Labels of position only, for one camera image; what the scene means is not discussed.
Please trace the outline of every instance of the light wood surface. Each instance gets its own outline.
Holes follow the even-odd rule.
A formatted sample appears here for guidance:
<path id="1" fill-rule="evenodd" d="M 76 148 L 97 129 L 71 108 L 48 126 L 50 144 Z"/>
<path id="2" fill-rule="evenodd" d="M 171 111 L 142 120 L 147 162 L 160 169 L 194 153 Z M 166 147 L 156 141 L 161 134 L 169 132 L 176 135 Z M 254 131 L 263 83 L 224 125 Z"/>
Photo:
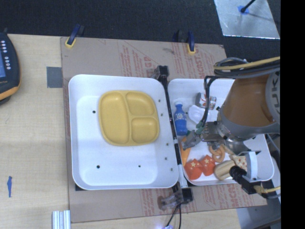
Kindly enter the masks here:
<path id="1" fill-rule="evenodd" d="M 0 105 L 0 228 L 51 229 L 52 212 L 69 209 L 62 88 L 47 87 L 61 67 L 60 37 L 9 34 L 21 87 Z M 7 181 L 12 177 L 11 197 Z M 170 216 L 72 224 L 72 229 L 163 228 Z M 179 214 L 171 224 L 178 228 Z M 182 214 L 183 228 L 238 229 L 235 209 Z"/>

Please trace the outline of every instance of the blue bottle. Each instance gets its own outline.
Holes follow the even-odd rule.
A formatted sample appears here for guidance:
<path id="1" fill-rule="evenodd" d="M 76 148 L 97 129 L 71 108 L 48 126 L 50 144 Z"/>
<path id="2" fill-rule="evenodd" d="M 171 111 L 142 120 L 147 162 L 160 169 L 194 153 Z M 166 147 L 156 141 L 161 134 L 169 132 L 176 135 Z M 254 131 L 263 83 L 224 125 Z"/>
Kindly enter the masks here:
<path id="1" fill-rule="evenodd" d="M 187 128 L 186 128 L 186 115 L 185 112 L 182 110 L 182 102 L 177 101 L 176 105 L 176 112 L 173 116 L 176 133 L 177 135 L 186 135 Z"/>

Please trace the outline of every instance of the yellow divided plate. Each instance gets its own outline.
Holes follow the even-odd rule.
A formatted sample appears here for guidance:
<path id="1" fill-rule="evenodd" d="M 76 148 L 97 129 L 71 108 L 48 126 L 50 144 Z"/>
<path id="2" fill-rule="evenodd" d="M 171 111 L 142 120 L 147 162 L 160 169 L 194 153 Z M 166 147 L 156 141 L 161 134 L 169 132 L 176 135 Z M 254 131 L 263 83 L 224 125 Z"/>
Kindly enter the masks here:
<path id="1" fill-rule="evenodd" d="M 109 91 L 99 100 L 103 137 L 116 146 L 139 146 L 159 136 L 159 118 L 153 99 L 139 91 Z"/>

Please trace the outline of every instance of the cardboard sheet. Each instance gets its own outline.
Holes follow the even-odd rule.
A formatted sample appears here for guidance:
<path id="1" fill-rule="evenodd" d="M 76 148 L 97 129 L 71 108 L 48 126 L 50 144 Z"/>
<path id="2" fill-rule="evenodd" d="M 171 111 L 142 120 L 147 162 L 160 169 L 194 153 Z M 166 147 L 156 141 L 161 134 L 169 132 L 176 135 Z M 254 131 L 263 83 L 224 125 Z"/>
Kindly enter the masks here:
<path id="1" fill-rule="evenodd" d="M 190 55 L 185 43 L 77 38 L 72 48 L 61 38 L 63 92 L 71 222 L 134 218 L 171 214 L 162 211 L 158 198 L 172 194 L 165 189 L 121 189 L 87 191 L 72 177 L 69 116 L 69 80 L 77 74 L 151 77 L 158 65 L 169 67 L 169 80 L 204 78 L 213 74 L 215 62 L 226 58 L 221 45 L 196 44 Z M 192 187 L 193 202 L 182 213 L 266 205 L 261 196 L 246 194 L 239 184 Z"/>

